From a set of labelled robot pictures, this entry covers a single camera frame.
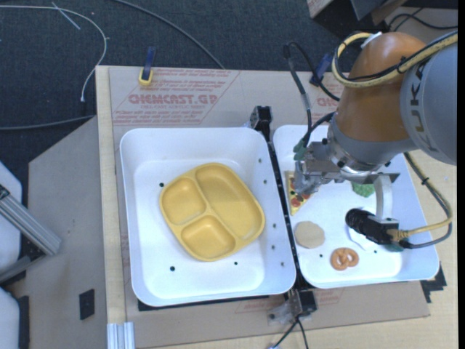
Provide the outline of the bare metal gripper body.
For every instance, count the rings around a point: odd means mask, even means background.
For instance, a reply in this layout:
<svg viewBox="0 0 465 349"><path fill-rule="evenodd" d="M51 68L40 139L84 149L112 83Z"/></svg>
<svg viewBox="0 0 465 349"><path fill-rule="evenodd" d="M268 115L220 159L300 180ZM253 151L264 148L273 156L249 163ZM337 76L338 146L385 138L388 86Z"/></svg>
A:
<svg viewBox="0 0 465 349"><path fill-rule="evenodd" d="M322 185L330 181L364 182L384 163L370 163L347 152L336 140L311 142L302 161L302 185Z"/></svg>

